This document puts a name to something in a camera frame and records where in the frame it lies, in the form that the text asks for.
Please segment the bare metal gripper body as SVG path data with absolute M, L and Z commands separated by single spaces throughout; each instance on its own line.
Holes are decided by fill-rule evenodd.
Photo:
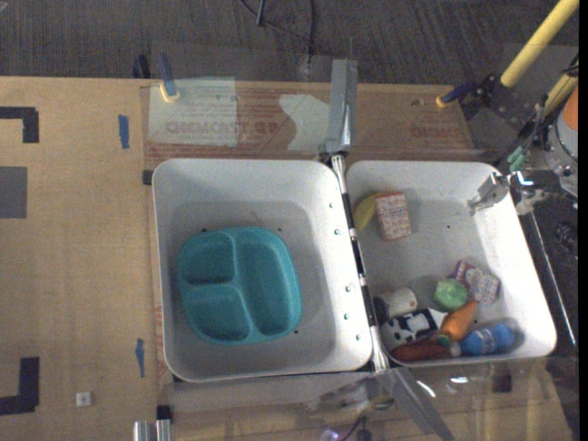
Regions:
M 513 152 L 507 157 L 511 185 L 524 199 L 548 196 L 578 199 L 577 164 L 554 153 Z

